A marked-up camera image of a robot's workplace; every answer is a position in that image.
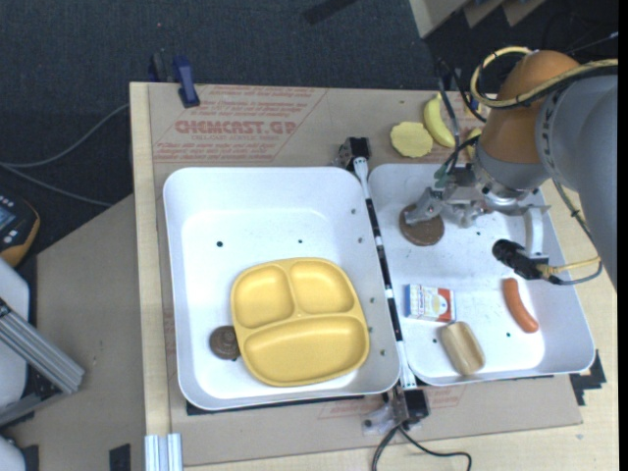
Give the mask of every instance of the dark floor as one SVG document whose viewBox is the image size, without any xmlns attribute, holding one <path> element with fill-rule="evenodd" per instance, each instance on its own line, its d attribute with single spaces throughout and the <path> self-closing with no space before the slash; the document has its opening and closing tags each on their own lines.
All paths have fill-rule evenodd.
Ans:
<svg viewBox="0 0 628 471">
<path fill-rule="evenodd" d="M 453 15 L 423 40 L 408 0 L 0 0 L 0 186 L 31 202 L 41 229 L 30 256 L 132 191 L 129 111 L 56 156 L 129 102 L 155 52 L 185 54 L 197 82 L 434 89 L 435 57 L 469 80 L 504 45 L 565 52 L 618 30 L 619 0 L 549 0 L 517 26 L 500 9 L 470 29 Z M 579 60 L 617 57 L 617 40 Z M 45 188 L 15 171 L 87 197 Z"/>
</svg>

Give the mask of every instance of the juice box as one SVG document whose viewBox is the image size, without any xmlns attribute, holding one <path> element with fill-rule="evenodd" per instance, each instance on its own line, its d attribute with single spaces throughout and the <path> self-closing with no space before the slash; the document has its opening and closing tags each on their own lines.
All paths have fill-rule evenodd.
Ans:
<svg viewBox="0 0 628 471">
<path fill-rule="evenodd" d="M 446 288 L 407 285 L 404 311 L 407 318 L 451 323 L 455 321 L 453 291 Z"/>
</svg>

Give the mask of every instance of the black cable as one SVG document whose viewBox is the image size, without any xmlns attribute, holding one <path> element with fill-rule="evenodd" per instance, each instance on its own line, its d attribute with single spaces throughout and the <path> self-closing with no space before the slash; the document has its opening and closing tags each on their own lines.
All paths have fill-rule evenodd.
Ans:
<svg viewBox="0 0 628 471">
<path fill-rule="evenodd" d="M 377 446 L 377 448 L 375 449 L 375 453 L 373 454 L 373 460 L 371 462 L 371 471 L 377 471 L 377 463 L 380 460 L 380 457 L 382 456 L 382 453 L 384 453 L 384 450 L 386 449 L 387 445 L 391 442 L 391 440 L 393 439 L 394 435 L 396 434 L 397 431 L 400 431 L 401 434 L 409 441 L 411 442 L 414 446 L 416 446 L 417 448 L 419 448 L 420 450 L 424 451 L 425 453 L 428 453 L 429 455 L 433 455 L 434 457 L 465 457 L 467 459 L 467 468 L 466 471 L 470 471 L 471 470 L 471 464 L 473 462 L 473 459 L 471 458 L 471 455 L 469 453 L 467 453 L 466 451 L 453 451 L 453 452 L 437 452 L 437 451 L 433 451 L 433 450 L 429 450 L 427 448 L 425 448 L 424 446 L 422 446 L 421 444 L 419 444 L 418 442 L 414 441 L 410 435 L 408 435 L 405 431 L 405 429 L 403 429 L 402 425 L 398 425 L 393 427 L 382 439 L 382 441 L 380 442 L 380 444 Z"/>
<path fill-rule="evenodd" d="M 92 135 L 96 131 L 98 131 L 106 122 L 108 122 L 109 119 L 111 119 L 112 117 L 114 117 L 118 113 L 122 112 L 126 108 L 129 108 L 129 103 L 124 104 L 124 105 L 119 106 L 118 108 L 116 108 L 113 112 L 109 113 L 109 115 L 107 115 L 105 118 L 101 119 L 98 124 L 96 124 L 88 132 L 86 132 L 85 135 L 80 137 L 77 141 L 75 141 L 73 144 L 71 144 L 68 148 L 66 148 L 65 150 L 62 150 L 61 152 L 59 152 L 56 155 L 53 155 L 52 157 L 48 157 L 47 159 L 43 159 L 43 160 L 40 160 L 40 161 L 23 162 L 23 163 L 21 163 L 21 162 L 1 162 L 0 161 L 0 165 L 2 165 L 5 168 L 17 168 L 17 169 L 20 169 L 20 168 L 36 168 L 38 166 L 45 166 L 46 164 L 50 164 L 52 162 L 58 161 L 59 159 L 61 159 L 62 157 L 65 157 L 70 152 L 72 152 L 73 150 L 75 150 L 76 148 L 81 146 L 83 143 L 85 143 L 90 137 L 92 137 Z"/>
<path fill-rule="evenodd" d="M 373 460 L 371 461 L 371 471 L 377 471 L 377 463 L 384 453 L 384 449 L 391 442 L 396 433 L 398 426 L 393 427 L 385 436 L 384 439 L 380 442 L 380 444 L 375 449 L 375 453 L 373 454 Z"/>
<path fill-rule="evenodd" d="M 95 206 L 102 206 L 105 208 L 108 208 L 110 206 L 113 206 L 113 204 L 109 203 L 109 202 L 103 202 L 97 199 L 90 199 L 89 197 L 83 197 L 82 195 L 78 195 L 76 193 L 72 193 L 72 192 L 68 192 L 67 190 L 63 190 L 61 188 L 57 188 L 54 185 L 48 184 L 46 182 L 42 182 L 36 178 L 30 177 L 29 175 L 25 175 L 24 173 L 22 173 L 21 171 L 18 171 L 17 169 L 13 169 L 10 166 L 6 166 L 2 163 L 0 163 L 0 168 L 4 169 L 5 171 L 8 171 L 9 173 L 13 173 L 14 175 L 19 176 L 20 178 L 27 180 L 31 183 L 34 183 L 36 185 L 41 186 L 42 188 L 46 188 L 47 190 L 53 191 L 55 193 L 59 193 L 61 195 L 65 195 L 66 197 L 70 197 L 71 199 L 75 199 L 75 200 L 79 200 L 81 202 L 86 202 L 87 204 L 93 204 Z"/>
<path fill-rule="evenodd" d="M 410 435 L 408 435 L 405 432 L 405 429 L 403 429 L 402 427 L 399 427 L 399 430 L 401 431 L 403 436 L 409 442 L 411 442 L 414 446 L 416 446 L 420 450 L 423 450 L 425 453 L 429 453 L 430 455 L 433 455 L 434 457 L 459 457 L 459 456 L 466 457 L 466 459 L 468 461 L 468 463 L 467 463 L 467 470 L 466 471 L 469 471 L 471 469 L 471 464 L 473 462 L 473 459 L 471 458 L 471 455 L 469 453 L 467 453 L 466 451 L 437 452 L 437 451 L 429 450 L 429 449 L 425 448 L 424 446 L 422 446 L 421 444 L 419 444 L 418 442 L 415 442 L 410 437 Z"/>
<path fill-rule="evenodd" d="M 562 202 L 569 210 L 569 213 L 571 213 L 571 217 L 576 219 L 582 231 L 589 238 L 589 240 L 593 242 L 593 237 L 591 236 L 589 227 L 587 226 L 587 223 L 582 217 L 580 210 L 576 209 L 576 207 L 573 205 L 573 202 L 571 202 L 571 200 L 567 196 L 567 193 L 565 192 L 565 189 L 562 186 L 562 184 L 558 180 L 552 180 L 552 181 L 553 181 L 554 187 L 556 188 L 556 191 L 558 192 L 558 196 L 562 199 Z"/>
<path fill-rule="evenodd" d="M 480 122 L 486 122 L 487 121 L 486 118 L 483 117 L 471 103 L 471 100 L 469 99 L 470 94 L 468 92 L 465 92 L 464 89 L 462 88 L 462 81 L 460 80 L 460 76 L 455 72 L 455 70 L 450 68 L 449 65 L 443 59 L 439 59 L 439 64 L 440 66 L 445 68 L 446 72 L 453 79 L 453 83 L 455 84 L 458 92 L 460 93 L 460 96 L 462 97 L 462 101 L 464 102 L 464 105 L 467 107 L 469 112 L 471 112 L 471 114 L 473 114 L 473 116 L 476 119 L 478 119 Z"/>
<path fill-rule="evenodd" d="M 98 122 L 98 124 L 96 124 L 93 128 L 91 128 L 86 134 L 84 134 L 82 137 L 80 137 L 72 145 L 70 145 L 65 150 L 62 150 L 61 152 L 53 155 L 52 157 L 48 157 L 48 158 L 42 159 L 40 161 L 24 162 L 24 163 L 1 162 L 0 161 L 0 168 L 4 169 L 5 171 L 8 171 L 9 173 L 13 173 L 14 175 L 22 178 L 23 180 L 27 180 L 27 181 L 29 181 L 31 183 L 34 183 L 34 184 L 36 184 L 38 186 L 46 188 L 46 189 L 48 189 L 50 191 L 53 191 L 55 193 L 59 193 L 61 195 L 65 195 L 66 197 L 70 197 L 71 199 L 79 200 L 79 201 L 85 202 L 87 204 L 93 204 L 93 205 L 96 205 L 96 206 L 102 206 L 102 207 L 108 208 L 108 207 L 112 206 L 113 204 L 111 204 L 109 202 L 100 201 L 100 200 L 97 200 L 97 199 L 91 199 L 89 197 L 83 197 L 82 195 L 78 195 L 76 193 L 69 192 L 67 190 L 63 190 L 63 189 L 58 188 L 58 187 L 56 187 L 54 185 L 51 185 L 51 184 L 46 183 L 46 182 L 42 182 L 41 180 L 38 180 L 38 179 L 33 178 L 33 177 L 29 176 L 29 175 L 26 175 L 23 172 L 19 171 L 19 169 L 29 169 L 29 168 L 36 168 L 38 166 L 44 166 L 46 164 L 51 164 L 51 163 L 61 159 L 62 157 L 65 157 L 70 152 L 72 152 L 73 150 L 75 150 L 76 148 L 81 146 L 83 143 L 85 143 L 90 137 L 92 137 L 94 135 L 94 133 L 96 131 L 98 131 L 111 118 L 113 118 L 115 115 L 117 115 L 118 113 L 122 112 L 126 108 L 129 108 L 129 106 L 130 106 L 129 103 L 124 104 L 122 106 L 119 106 L 114 111 L 110 112 L 109 115 L 107 115 L 106 117 L 101 119 L 100 122 Z"/>
<path fill-rule="evenodd" d="M 460 151 L 466 148 L 467 146 L 475 145 L 479 139 L 480 139 L 480 136 L 474 136 L 455 147 L 453 152 L 451 152 L 451 155 L 447 157 L 447 160 L 443 162 L 443 166 L 448 165 L 448 170 L 447 170 L 448 175 L 450 175 L 453 172 L 453 168 L 455 167 L 455 164 L 458 161 L 458 154 L 460 153 Z"/>
<path fill-rule="evenodd" d="M 600 263 L 598 263 L 598 269 L 591 276 L 586 276 L 584 278 L 574 279 L 574 280 L 564 280 L 557 276 L 549 276 L 547 281 L 549 281 L 553 285 L 558 285 L 561 287 L 571 287 L 571 286 L 580 285 L 581 283 L 585 283 L 586 281 L 595 279 L 601 273 L 602 273 L 602 262 L 600 261 Z"/>
<path fill-rule="evenodd" d="M 455 145 L 455 148 L 458 148 L 460 146 L 460 128 L 458 125 L 458 119 L 456 118 L 455 112 L 453 111 L 453 107 L 451 106 L 451 102 L 449 101 L 449 96 L 447 96 L 447 93 L 445 91 L 445 86 L 443 85 L 443 81 L 440 79 L 439 79 L 439 91 L 441 93 L 441 99 L 443 100 L 449 119 L 451 120 L 451 124 L 453 125 L 453 132 L 452 132 L 453 143 Z M 455 167 L 458 160 L 458 152 L 454 151 L 452 156 L 453 156 L 452 166 Z"/>
<path fill-rule="evenodd" d="M 588 44 L 581 45 L 580 47 L 577 47 L 575 49 L 570 49 L 569 51 L 565 52 L 565 54 L 567 54 L 569 56 L 573 56 L 576 52 L 580 52 L 580 51 L 582 51 L 584 49 L 588 49 L 589 47 L 594 47 L 596 45 L 600 45 L 601 43 L 608 42 L 609 40 L 613 40 L 615 38 L 619 38 L 619 31 L 614 31 L 613 33 L 609 34 L 608 36 L 606 36 L 604 38 L 600 38 L 598 40 L 595 40 L 594 42 L 590 42 Z"/>
</svg>

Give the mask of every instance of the yellow plastic plate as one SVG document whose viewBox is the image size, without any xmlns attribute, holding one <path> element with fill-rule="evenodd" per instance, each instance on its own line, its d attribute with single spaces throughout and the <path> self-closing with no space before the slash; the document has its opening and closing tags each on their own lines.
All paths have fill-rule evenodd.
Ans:
<svg viewBox="0 0 628 471">
<path fill-rule="evenodd" d="M 277 387 L 315 384 L 358 368 L 369 351 L 362 307 L 346 273 L 322 258 L 242 272 L 231 307 L 248 370 Z"/>
</svg>

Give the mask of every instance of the hot dog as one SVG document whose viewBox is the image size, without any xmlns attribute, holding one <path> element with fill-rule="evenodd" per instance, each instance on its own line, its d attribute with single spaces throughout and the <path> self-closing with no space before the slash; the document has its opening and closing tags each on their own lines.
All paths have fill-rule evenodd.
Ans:
<svg viewBox="0 0 628 471">
<path fill-rule="evenodd" d="M 506 305 L 514 320 L 524 332 L 528 334 L 535 333 L 539 329 L 539 322 L 534 319 L 523 304 L 517 280 L 514 278 L 504 279 L 502 287 Z"/>
</svg>

